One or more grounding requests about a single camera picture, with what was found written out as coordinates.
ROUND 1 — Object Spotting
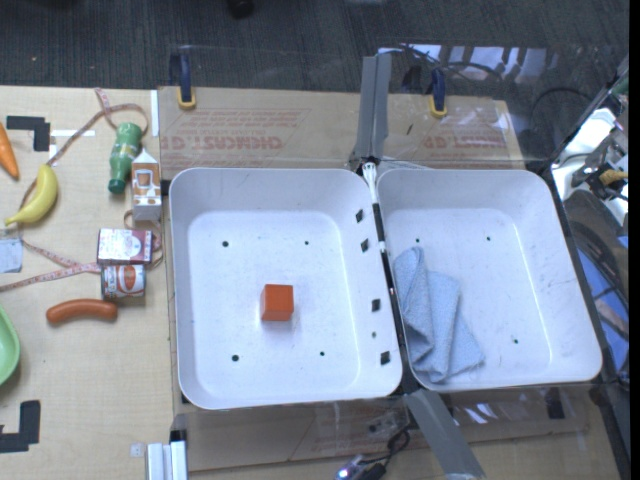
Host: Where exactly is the white and red packet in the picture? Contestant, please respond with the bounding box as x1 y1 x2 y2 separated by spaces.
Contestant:
96 227 154 266

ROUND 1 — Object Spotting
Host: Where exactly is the yellow banana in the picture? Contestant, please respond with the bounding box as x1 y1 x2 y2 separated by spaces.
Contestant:
4 163 60 228

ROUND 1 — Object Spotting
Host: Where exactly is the brown cardboard board red print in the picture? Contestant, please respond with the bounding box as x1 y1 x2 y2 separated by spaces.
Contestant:
156 85 592 473

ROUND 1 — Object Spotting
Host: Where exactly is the green divided plate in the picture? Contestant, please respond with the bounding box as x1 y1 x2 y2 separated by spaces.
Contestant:
0 304 22 387

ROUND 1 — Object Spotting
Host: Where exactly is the green bottle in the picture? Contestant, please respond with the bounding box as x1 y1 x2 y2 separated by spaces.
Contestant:
107 121 144 195

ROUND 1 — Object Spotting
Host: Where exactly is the light blue folded towel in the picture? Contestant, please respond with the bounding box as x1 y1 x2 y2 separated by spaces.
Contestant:
391 246 486 385

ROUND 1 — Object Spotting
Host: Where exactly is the red and white can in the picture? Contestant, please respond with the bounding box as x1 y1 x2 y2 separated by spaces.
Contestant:
100 263 147 300

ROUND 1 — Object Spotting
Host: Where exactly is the white and brown carton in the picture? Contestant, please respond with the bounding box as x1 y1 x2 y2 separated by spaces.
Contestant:
130 147 164 223

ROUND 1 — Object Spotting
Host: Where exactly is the pink measuring tape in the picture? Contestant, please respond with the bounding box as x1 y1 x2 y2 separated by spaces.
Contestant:
0 87 164 293

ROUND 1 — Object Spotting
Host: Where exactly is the orange cube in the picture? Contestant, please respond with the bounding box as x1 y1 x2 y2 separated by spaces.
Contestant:
259 283 295 323

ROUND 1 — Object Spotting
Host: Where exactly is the orange sausage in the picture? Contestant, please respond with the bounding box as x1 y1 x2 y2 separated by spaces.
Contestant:
45 298 119 326

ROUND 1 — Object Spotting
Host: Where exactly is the white plastic tray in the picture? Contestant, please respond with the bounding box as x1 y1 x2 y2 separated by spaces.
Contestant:
375 168 604 394
168 167 404 411

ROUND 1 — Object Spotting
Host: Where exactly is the orange carrot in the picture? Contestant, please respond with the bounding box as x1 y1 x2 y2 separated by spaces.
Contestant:
0 122 21 181

